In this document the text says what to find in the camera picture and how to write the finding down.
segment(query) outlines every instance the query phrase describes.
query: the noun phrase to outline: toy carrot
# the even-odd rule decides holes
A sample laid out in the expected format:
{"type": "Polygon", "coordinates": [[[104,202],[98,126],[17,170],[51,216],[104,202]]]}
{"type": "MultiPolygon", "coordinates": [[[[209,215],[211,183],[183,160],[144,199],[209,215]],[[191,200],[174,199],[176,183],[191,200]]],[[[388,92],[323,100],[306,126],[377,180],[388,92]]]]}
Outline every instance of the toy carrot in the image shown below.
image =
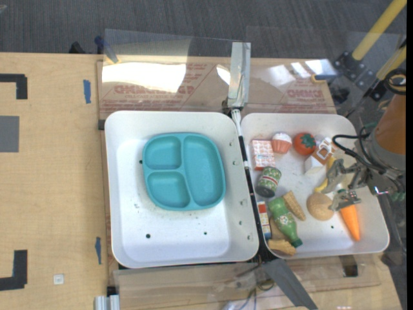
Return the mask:
{"type": "Polygon", "coordinates": [[[352,204],[348,207],[341,208],[340,213],[353,238],[356,241],[360,241],[360,228],[356,206],[352,204]]]}

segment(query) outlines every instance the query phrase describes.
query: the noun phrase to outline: blue tape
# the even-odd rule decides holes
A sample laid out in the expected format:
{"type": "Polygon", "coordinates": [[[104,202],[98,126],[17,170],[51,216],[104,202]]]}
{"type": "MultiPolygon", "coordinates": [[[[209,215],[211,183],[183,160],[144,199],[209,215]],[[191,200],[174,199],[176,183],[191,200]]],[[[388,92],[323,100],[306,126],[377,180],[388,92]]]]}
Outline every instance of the blue tape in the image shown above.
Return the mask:
{"type": "Polygon", "coordinates": [[[102,247],[101,247],[101,239],[100,237],[96,237],[95,249],[97,254],[97,260],[99,261],[99,265],[102,264],[102,247]]]}
{"type": "Polygon", "coordinates": [[[86,103],[91,103],[90,97],[92,96],[92,93],[89,80],[83,80],[83,93],[85,94],[86,103]]]}

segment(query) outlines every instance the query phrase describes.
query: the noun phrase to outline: toy cupcake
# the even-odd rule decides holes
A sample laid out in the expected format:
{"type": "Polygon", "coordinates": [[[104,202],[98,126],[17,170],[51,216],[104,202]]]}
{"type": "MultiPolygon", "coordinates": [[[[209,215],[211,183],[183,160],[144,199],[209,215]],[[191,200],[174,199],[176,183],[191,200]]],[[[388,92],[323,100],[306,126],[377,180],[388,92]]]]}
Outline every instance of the toy cupcake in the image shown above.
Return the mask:
{"type": "Polygon", "coordinates": [[[287,153],[291,146],[291,137],[284,132],[275,133],[271,140],[272,150],[278,154],[287,153]]]}

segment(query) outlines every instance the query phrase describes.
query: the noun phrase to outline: wooden board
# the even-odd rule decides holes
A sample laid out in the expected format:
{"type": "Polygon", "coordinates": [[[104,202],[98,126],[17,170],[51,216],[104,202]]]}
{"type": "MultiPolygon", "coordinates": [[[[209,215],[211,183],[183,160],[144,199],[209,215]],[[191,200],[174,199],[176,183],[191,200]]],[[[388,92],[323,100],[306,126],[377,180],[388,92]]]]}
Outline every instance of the wooden board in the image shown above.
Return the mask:
{"type": "Polygon", "coordinates": [[[0,53],[0,73],[28,78],[26,100],[16,100],[15,84],[0,83],[0,115],[19,116],[19,152],[0,152],[0,278],[12,275],[15,250],[28,251],[28,282],[0,291],[0,309],[91,309],[95,296],[106,295],[100,58],[0,53]],[[54,285],[55,274],[64,284],[54,285]]]}
{"type": "MultiPolygon", "coordinates": [[[[401,309],[391,275],[379,254],[357,255],[356,262],[355,277],[343,277],[338,257],[287,263],[319,309],[401,309]]],[[[121,270],[116,275],[120,301],[127,310],[222,310],[231,308],[229,305],[240,309],[256,281],[265,279],[259,274],[260,268],[253,269],[255,276],[247,269],[237,263],[121,270]]],[[[285,307],[306,309],[293,307],[277,285],[268,291],[256,289],[256,310],[285,307]]],[[[244,309],[254,309],[253,296],[244,309]]]]}

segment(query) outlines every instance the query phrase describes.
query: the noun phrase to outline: small white label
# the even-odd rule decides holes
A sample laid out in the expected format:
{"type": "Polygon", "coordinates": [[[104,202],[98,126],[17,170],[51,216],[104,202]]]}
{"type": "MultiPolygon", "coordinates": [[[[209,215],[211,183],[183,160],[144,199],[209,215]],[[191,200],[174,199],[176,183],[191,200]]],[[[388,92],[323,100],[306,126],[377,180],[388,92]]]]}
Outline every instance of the small white label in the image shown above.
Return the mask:
{"type": "Polygon", "coordinates": [[[55,285],[63,285],[65,283],[65,275],[63,273],[55,274],[53,276],[53,283],[55,285]]]}

